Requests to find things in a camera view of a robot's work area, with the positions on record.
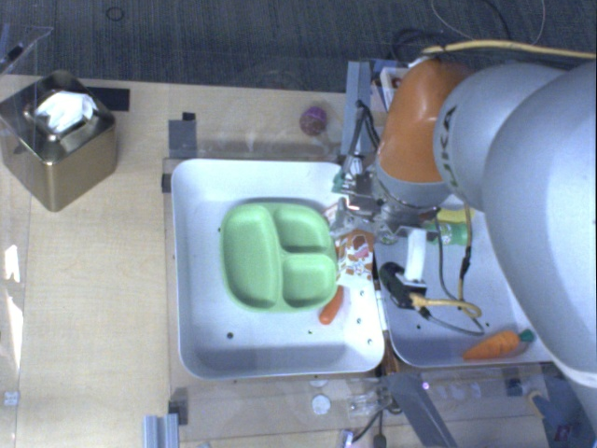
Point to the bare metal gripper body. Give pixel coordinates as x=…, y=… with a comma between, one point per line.
x=380, y=215

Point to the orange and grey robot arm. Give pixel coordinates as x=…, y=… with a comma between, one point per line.
x=513, y=166

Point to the white and brown printed carton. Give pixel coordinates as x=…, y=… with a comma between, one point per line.
x=356, y=261

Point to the green and yellow bottle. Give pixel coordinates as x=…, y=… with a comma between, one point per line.
x=454, y=233

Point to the orange sausage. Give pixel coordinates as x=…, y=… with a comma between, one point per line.
x=332, y=307

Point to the green divided plate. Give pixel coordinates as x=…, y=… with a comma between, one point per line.
x=252, y=255

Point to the white plastic tray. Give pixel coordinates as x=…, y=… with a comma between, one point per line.
x=205, y=334
x=443, y=343

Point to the orange carrot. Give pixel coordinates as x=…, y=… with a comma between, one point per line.
x=494, y=345

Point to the gold metal tissue box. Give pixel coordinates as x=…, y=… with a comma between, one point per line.
x=60, y=171

